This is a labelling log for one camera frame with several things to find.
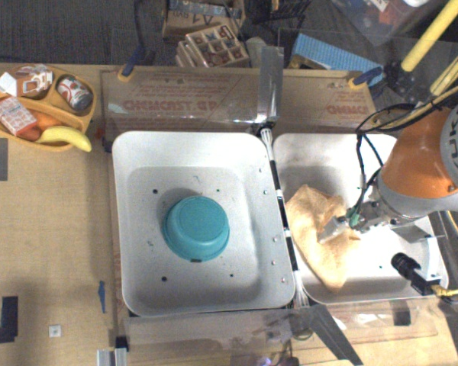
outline brown cloth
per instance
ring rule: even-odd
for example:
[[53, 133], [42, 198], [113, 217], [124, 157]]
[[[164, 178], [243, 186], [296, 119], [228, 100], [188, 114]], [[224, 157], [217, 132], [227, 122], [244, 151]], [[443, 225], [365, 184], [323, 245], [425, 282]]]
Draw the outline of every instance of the brown cloth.
[[311, 270], [329, 291], [337, 293], [347, 279], [348, 261], [360, 238], [348, 228], [339, 236], [318, 242], [321, 232], [332, 216], [343, 216], [346, 206], [342, 197], [330, 197], [302, 185], [286, 205], [293, 239]]

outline tin can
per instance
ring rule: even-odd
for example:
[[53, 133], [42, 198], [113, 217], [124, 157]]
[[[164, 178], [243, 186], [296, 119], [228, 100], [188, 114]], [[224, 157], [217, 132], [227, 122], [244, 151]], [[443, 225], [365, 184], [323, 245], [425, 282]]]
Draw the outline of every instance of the tin can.
[[93, 94], [71, 75], [63, 77], [58, 82], [56, 90], [75, 111], [85, 110], [93, 100]]

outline yellow pole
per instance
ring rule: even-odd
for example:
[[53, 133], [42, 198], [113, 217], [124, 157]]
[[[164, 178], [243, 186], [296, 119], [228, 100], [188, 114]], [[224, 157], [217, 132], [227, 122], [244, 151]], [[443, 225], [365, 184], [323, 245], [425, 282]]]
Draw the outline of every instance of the yellow pole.
[[443, 32], [450, 26], [458, 15], [458, 0], [449, 0], [426, 32], [414, 45], [402, 61], [401, 67], [406, 72], [412, 72]]

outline teal lid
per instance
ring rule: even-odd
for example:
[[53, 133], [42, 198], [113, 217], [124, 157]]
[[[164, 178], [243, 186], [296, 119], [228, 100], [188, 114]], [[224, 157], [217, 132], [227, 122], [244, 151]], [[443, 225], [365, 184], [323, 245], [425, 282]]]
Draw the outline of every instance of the teal lid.
[[204, 262], [219, 256], [229, 241], [224, 209], [207, 197], [188, 197], [169, 209], [163, 224], [168, 247], [180, 258]]

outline table surface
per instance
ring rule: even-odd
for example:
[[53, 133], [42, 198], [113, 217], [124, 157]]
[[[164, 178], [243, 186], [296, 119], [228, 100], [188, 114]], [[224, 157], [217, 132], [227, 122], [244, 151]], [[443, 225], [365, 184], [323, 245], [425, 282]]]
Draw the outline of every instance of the table surface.
[[[10, 67], [0, 63], [0, 75]], [[101, 93], [101, 72], [113, 66], [58, 65]], [[0, 344], [0, 365], [93, 365], [98, 349], [118, 334], [108, 168], [111, 155], [95, 138], [101, 126], [97, 104], [87, 132], [93, 150], [51, 153], [8, 143], [8, 180], [0, 181], [0, 313], [2, 297], [18, 296], [18, 336]], [[105, 282], [105, 312], [98, 298]], [[458, 356], [444, 315], [429, 310], [437, 334], [415, 339], [355, 344], [365, 364], [454, 365]], [[62, 336], [49, 338], [60, 324]], [[302, 364], [349, 364], [326, 348], [294, 352]], [[151, 361], [132, 351], [129, 364]], [[214, 364], [178, 360], [176, 364]], [[218, 365], [229, 365], [221, 353]]]

